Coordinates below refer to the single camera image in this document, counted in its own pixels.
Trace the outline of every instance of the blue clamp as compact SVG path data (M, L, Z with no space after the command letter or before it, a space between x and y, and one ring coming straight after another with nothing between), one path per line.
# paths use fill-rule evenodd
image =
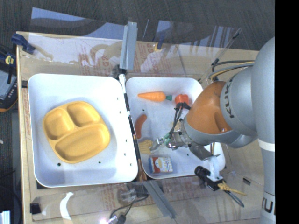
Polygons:
M20 34L13 34L11 41L16 45L23 46L23 51L26 51L29 54L33 54L33 51L35 50L35 47L31 46L25 37Z

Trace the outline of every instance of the white tray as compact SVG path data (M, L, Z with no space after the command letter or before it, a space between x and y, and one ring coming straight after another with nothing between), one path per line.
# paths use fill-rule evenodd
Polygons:
M130 182L138 171L121 84L111 77L36 74L28 82L34 173L45 187ZM43 132L47 112L71 101L90 103L111 135L108 147L94 157L61 161Z
M142 126L142 137L138 142L146 139L154 141L157 137L161 138L171 130L176 105L174 99L177 95L187 94L191 101L189 105L192 105L202 92L200 84L192 78L134 77L127 81L126 89L133 123L141 114L147 115ZM173 96L172 101L153 102L137 96L138 93L152 91L164 91L166 95ZM183 118L187 112L188 110L184 109L181 117ZM220 170L224 169L225 157L220 143L215 144L214 153L220 154L217 157L219 168ZM194 175L194 170L199 165L210 169L208 161L201 161L189 148L185 147L179 147L177 150L163 147L154 152L153 155L170 156L173 166L171 173L152 174L149 166L150 155L141 154L144 171L154 179Z

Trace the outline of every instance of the yellow plate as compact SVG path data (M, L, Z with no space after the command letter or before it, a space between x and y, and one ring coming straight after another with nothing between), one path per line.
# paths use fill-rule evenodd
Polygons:
M43 118L43 131L55 154L67 163L87 160L110 142L104 120L84 101L70 102L49 111Z

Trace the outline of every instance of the brown toy sausage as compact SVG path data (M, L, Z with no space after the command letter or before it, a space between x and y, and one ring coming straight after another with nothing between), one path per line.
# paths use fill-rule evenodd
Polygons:
M135 122L135 132L136 132L137 139L141 138L141 128L147 118L148 117L146 116L146 114L142 114L138 117L138 119Z

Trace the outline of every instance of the gray floor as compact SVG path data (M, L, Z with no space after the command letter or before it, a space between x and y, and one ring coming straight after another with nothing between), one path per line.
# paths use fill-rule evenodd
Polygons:
M152 39L159 20L195 24L196 36L208 26L241 28L242 37L232 46L237 49L259 50L275 35L275 0L0 0L0 44L12 47L13 33L32 28L33 7L121 25L129 18L138 23L139 40L148 21L151 26L147 27L146 39ZM14 171L11 125L16 109L15 105L0 113L0 139L4 141L0 145L0 177ZM2 178L0 184L12 190L15 174ZM0 191L0 208L5 203L7 209L12 209L13 196L4 195Z

